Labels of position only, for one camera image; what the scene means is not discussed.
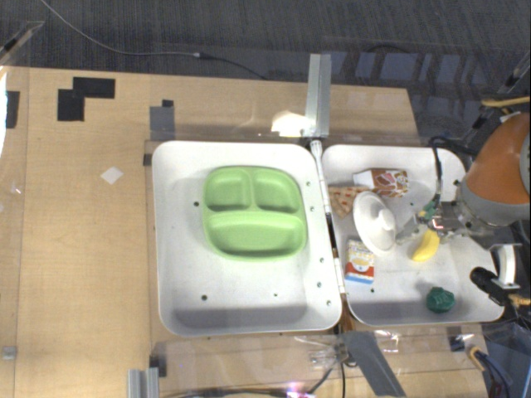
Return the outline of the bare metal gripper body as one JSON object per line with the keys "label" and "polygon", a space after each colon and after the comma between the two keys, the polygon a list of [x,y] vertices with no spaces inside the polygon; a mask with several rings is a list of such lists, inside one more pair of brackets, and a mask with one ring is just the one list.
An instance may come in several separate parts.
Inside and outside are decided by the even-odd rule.
{"label": "bare metal gripper body", "polygon": [[458,206],[455,201],[442,201],[436,203],[429,201],[418,213],[419,221],[426,225],[431,231],[434,230],[455,230],[459,237],[470,235],[467,220],[461,220],[456,213]]}

